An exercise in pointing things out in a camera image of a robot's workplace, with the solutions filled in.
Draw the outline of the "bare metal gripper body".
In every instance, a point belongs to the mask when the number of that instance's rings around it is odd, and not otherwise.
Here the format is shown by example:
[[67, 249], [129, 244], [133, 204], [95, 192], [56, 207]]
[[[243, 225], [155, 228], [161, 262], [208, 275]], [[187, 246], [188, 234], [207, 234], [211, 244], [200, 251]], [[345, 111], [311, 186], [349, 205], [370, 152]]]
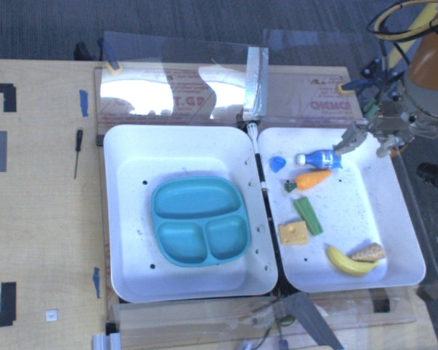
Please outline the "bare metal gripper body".
[[393, 135], [438, 138], [438, 105], [424, 106], [409, 100], [381, 101], [366, 108], [369, 132], [377, 137]]

